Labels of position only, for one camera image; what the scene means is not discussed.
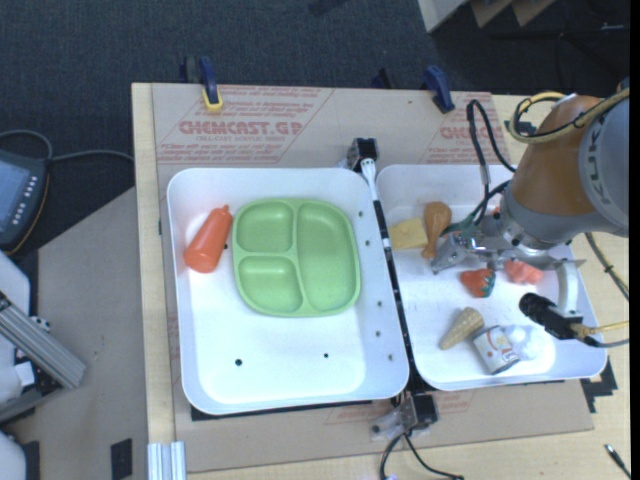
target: yellow sponge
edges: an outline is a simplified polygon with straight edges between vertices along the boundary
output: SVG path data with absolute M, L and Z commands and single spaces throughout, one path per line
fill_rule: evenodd
M 394 249 L 424 247 L 429 243 L 420 217 L 404 220 L 389 228 L 389 238 Z

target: wooden table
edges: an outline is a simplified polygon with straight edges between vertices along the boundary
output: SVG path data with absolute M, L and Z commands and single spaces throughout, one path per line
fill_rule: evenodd
M 501 120 L 509 119 L 517 96 L 494 96 Z M 136 156 L 136 191 L 141 259 L 142 310 L 147 385 L 149 443 L 171 443 L 175 437 L 172 407 L 169 350 L 162 248 L 158 235 L 159 202 L 156 172 L 152 84 L 132 86 L 133 125 Z M 532 109 L 528 119 L 538 122 L 545 109 Z M 519 158 L 524 147 L 507 140 L 512 158 Z M 596 238 L 611 263 L 624 279 L 629 278 L 628 239 L 597 234 Z M 576 257 L 587 259 L 581 273 L 592 305 L 601 324 L 629 318 L 629 307 L 588 247 L 583 237 L 574 241 Z M 621 339 L 628 329 L 607 333 L 607 340 Z M 618 389 L 613 396 L 596 400 L 595 429 L 588 432 L 552 435 L 489 443 L 429 448 L 422 451 L 432 467 L 463 474 L 466 478 L 624 478 L 604 449 L 610 443 L 631 467 L 630 357 L 629 347 L 610 350 L 610 361 Z M 307 461 L 240 470 L 212 471 L 189 475 L 205 479 L 329 479 L 373 480 L 378 478 L 379 454 Z M 426 472 L 411 452 L 398 451 L 387 463 L 387 472 L 398 478 L 441 478 Z

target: red plastic bottle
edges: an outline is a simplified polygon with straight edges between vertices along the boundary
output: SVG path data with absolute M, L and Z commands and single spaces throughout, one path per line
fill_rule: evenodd
M 233 217 L 229 206 L 214 209 L 184 252 L 184 262 L 197 272 L 213 272 L 218 266 Z

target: can label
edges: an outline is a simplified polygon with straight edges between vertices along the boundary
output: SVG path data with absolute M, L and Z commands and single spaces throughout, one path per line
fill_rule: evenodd
M 480 331 L 473 338 L 473 344 L 493 375 L 511 368 L 520 361 L 509 338 L 498 325 Z

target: black electronic device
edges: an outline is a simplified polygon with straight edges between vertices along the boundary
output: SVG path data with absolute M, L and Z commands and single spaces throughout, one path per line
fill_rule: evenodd
M 10 254 L 29 235 L 47 182 L 45 159 L 0 150 L 0 250 Z

